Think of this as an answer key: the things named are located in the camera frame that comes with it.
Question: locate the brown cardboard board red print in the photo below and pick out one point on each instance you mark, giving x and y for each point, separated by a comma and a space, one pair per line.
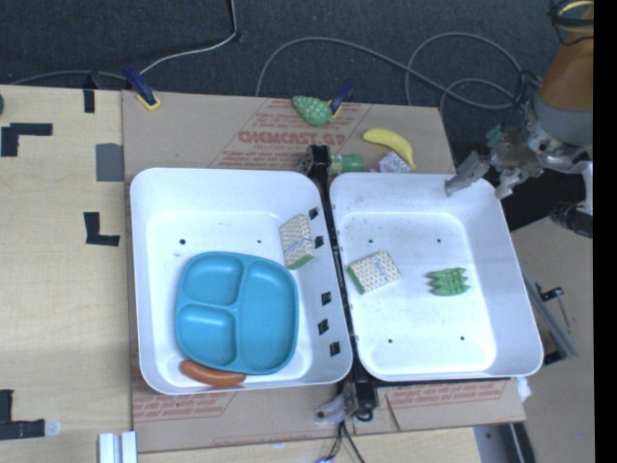
202, 128

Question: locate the black cylinder on white bracket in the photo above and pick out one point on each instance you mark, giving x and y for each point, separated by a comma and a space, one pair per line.
576, 220

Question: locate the green bottle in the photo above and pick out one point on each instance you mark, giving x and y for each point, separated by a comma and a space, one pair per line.
348, 164

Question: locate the orange sausage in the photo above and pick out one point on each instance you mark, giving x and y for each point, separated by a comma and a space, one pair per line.
212, 376

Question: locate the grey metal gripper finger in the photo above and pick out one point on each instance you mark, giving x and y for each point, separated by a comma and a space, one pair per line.
466, 174
507, 183

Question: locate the green pea pods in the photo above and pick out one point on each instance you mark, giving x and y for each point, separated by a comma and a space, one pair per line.
448, 281

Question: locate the yellow banana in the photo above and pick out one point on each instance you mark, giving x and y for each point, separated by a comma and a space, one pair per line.
393, 142

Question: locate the green grapes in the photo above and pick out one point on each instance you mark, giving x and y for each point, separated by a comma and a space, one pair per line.
312, 110

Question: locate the blue divided plate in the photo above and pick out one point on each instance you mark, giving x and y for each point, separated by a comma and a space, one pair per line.
236, 311

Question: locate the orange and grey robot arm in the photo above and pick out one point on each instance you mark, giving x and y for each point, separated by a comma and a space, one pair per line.
571, 80

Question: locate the white plastic tray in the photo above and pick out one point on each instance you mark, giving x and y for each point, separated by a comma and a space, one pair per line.
424, 335
217, 196

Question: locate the pink and white packet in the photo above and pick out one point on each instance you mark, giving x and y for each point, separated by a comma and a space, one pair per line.
393, 163

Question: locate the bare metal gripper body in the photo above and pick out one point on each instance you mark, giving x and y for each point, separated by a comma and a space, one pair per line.
523, 155

